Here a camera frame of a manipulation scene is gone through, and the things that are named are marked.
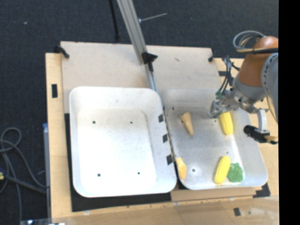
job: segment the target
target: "wooden table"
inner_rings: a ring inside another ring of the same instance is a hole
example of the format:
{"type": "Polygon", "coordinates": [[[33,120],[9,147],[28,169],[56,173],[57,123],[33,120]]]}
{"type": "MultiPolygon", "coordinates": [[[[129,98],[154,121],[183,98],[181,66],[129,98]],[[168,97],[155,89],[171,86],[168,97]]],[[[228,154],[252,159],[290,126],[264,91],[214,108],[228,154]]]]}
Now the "wooden table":
{"type": "MultiPolygon", "coordinates": [[[[241,59],[232,59],[236,66],[240,66],[241,59]]],[[[225,70],[225,66],[221,59],[214,59],[217,69],[219,71],[225,70]]],[[[63,104],[63,89],[62,89],[62,70],[61,70],[61,54],[47,53],[45,55],[46,64],[46,85],[47,85],[47,112],[48,112],[48,130],[49,130],[49,159],[50,159],[50,181],[51,181],[51,213],[52,218],[76,218],[78,221],[82,217],[89,215],[89,219],[93,220],[93,216],[101,216],[101,218],[113,224],[113,221],[120,221],[120,218],[132,217],[135,211],[140,211],[137,217],[142,219],[148,215],[163,218],[170,224],[183,224],[183,220],[176,220],[178,214],[178,205],[184,204],[201,204],[215,201],[232,201],[239,199],[252,199],[252,195],[256,191],[262,189],[261,187],[245,188],[245,189],[227,189],[226,191],[205,190],[200,195],[194,191],[179,191],[175,189],[172,191],[172,197],[176,202],[165,202],[157,204],[135,205],[112,207],[105,209],[96,209],[90,211],[72,212],[71,197],[70,197],[70,183],[68,171],[68,157],[66,147],[66,134],[64,122],[64,104],[63,104]],[[57,97],[53,98],[52,88],[53,84],[57,85],[57,97]]],[[[261,108],[267,108],[266,101],[258,105],[261,108]]],[[[268,116],[268,129],[272,135],[278,135],[278,126],[271,113],[268,116]]],[[[251,122],[254,126],[258,126],[256,115],[250,115],[251,122]]],[[[279,196],[278,184],[278,145],[259,144],[266,168],[268,170],[268,185],[271,196],[275,197],[275,202],[279,196]]]]}

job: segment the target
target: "yellow object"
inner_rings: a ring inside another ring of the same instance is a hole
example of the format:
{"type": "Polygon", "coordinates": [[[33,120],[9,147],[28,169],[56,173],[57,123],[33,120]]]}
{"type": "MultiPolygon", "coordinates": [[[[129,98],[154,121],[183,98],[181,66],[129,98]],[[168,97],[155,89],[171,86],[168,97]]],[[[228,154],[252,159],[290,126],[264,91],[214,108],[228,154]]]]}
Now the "yellow object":
{"type": "Polygon", "coordinates": [[[226,135],[233,133],[233,120],[230,112],[224,112],[220,115],[221,126],[226,135]]]}
{"type": "Polygon", "coordinates": [[[228,156],[223,156],[217,166],[217,171],[215,175],[215,183],[221,184],[224,182],[229,168],[230,168],[231,159],[228,156]]]}
{"type": "Polygon", "coordinates": [[[176,163],[180,178],[185,179],[187,175],[187,166],[180,157],[176,159],[176,163]]]}
{"type": "Polygon", "coordinates": [[[193,135],[194,134],[194,129],[193,129],[193,124],[192,124],[192,117],[190,112],[186,112],[182,116],[180,116],[184,126],[186,127],[187,131],[193,135]]]}

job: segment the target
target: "black floor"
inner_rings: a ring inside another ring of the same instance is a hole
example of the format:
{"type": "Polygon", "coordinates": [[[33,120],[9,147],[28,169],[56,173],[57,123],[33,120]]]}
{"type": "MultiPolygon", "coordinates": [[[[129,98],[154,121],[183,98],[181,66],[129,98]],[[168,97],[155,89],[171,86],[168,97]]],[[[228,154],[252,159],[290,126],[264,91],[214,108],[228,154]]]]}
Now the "black floor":
{"type": "MultiPolygon", "coordinates": [[[[216,57],[243,57],[233,37],[256,30],[278,37],[279,0],[133,0],[147,45],[210,47],[216,57]]],[[[113,0],[122,43],[129,37],[113,0]]],[[[46,118],[45,53],[60,41],[114,42],[108,0],[0,0],[0,133],[16,127],[18,147],[33,174],[45,183],[43,124],[46,118]]],[[[4,140],[15,143],[16,132],[4,140]]],[[[7,152],[19,180],[34,184],[20,155],[7,152]]],[[[6,169],[4,153],[0,167],[6,169]]],[[[4,182],[0,180],[0,191],[4,182]]],[[[22,220],[45,218],[45,195],[20,187],[22,220]]],[[[18,224],[16,185],[0,193],[0,224],[18,224]]]]}

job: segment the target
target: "white tray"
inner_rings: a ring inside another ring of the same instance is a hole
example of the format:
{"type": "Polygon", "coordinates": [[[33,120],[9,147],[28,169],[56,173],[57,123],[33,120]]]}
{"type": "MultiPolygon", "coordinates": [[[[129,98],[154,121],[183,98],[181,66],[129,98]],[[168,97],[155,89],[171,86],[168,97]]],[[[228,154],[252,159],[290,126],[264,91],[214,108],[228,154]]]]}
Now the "white tray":
{"type": "Polygon", "coordinates": [[[192,190],[232,187],[256,187],[266,183],[268,175],[257,142],[247,137],[243,129],[250,125],[248,114],[239,109],[232,111],[234,133],[224,135],[219,119],[208,116],[215,89],[174,89],[164,94],[166,120],[176,158],[187,165],[182,184],[192,190]],[[194,135],[181,123],[180,115],[190,112],[194,135]],[[228,155],[244,171],[244,180],[232,183],[227,178],[222,185],[214,183],[219,159],[228,155]]]}
{"type": "Polygon", "coordinates": [[[73,184],[85,197],[166,193],[176,185],[160,96],[77,87],[69,96],[73,184]]]}

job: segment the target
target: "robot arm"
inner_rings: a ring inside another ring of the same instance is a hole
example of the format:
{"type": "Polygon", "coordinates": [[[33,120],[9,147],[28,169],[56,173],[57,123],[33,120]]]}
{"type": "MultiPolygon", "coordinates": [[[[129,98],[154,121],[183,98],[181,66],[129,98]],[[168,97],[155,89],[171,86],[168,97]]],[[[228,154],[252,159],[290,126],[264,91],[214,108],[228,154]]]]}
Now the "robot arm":
{"type": "MultiPolygon", "coordinates": [[[[270,133],[266,129],[265,110],[256,108],[255,103],[266,96],[271,98],[278,122],[278,38],[246,31],[234,38],[233,45],[238,52],[247,55],[232,87],[229,90],[218,91],[209,115],[217,118],[224,112],[239,108],[248,113],[257,113],[259,128],[246,126],[244,132],[261,143],[275,143],[267,138],[270,133]],[[236,45],[235,41],[239,37],[242,37],[240,45],[236,45]],[[253,39],[255,43],[252,48],[245,48],[245,45],[253,39]]],[[[228,57],[224,62],[227,71],[230,72],[233,64],[228,57]]]]}

